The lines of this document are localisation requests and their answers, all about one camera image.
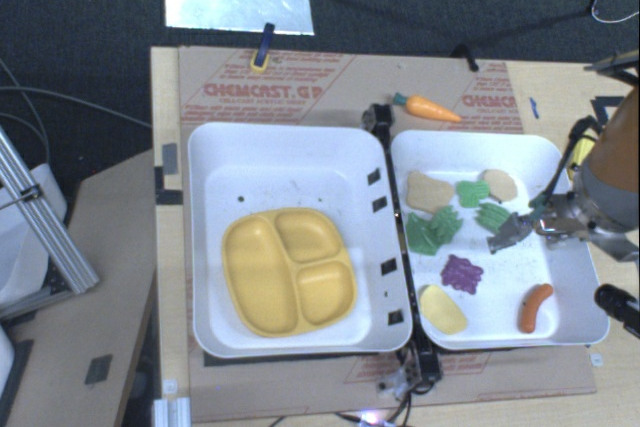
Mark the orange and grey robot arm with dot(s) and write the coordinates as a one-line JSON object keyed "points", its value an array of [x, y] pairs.
{"points": [[615, 155]]}

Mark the tan bread slice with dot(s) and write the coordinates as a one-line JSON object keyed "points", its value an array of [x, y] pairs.
{"points": [[427, 192]]}

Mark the purple grapes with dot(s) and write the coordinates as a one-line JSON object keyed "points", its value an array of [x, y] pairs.
{"points": [[462, 274]]}

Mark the yellow flat oval piece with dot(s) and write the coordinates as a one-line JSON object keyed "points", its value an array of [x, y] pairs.
{"points": [[442, 311]]}

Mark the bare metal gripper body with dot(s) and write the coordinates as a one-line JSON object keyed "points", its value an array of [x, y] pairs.
{"points": [[565, 220]]}

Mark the tan biscuit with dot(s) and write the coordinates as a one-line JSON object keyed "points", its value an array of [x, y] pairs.
{"points": [[502, 185]]}

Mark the yellow divided plate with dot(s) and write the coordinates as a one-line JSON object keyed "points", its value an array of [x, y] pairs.
{"points": [[265, 275]]}

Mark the black cylinder on white bracket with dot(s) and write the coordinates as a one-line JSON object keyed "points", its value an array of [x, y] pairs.
{"points": [[614, 301]]}

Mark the brown cardboard board red print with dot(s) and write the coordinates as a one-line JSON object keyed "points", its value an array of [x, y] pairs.
{"points": [[280, 90]]}

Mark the orange sausage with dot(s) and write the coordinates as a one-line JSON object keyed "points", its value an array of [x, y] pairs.
{"points": [[531, 307]]}

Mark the white plastic tray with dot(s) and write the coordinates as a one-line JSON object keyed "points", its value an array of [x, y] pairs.
{"points": [[505, 310], [285, 165]]}

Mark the orange carrot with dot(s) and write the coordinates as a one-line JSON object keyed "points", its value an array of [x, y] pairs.
{"points": [[430, 108]]}

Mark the green lettuce leaf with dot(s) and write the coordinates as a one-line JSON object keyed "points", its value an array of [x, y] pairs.
{"points": [[472, 193], [419, 237], [492, 216], [447, 222]]}

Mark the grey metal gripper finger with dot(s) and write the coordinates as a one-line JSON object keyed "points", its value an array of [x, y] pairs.
{"points": [[504, 240], [520, 220]]}

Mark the thin black rod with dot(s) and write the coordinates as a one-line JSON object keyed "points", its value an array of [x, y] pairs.
{"points": [[400, 235]]}

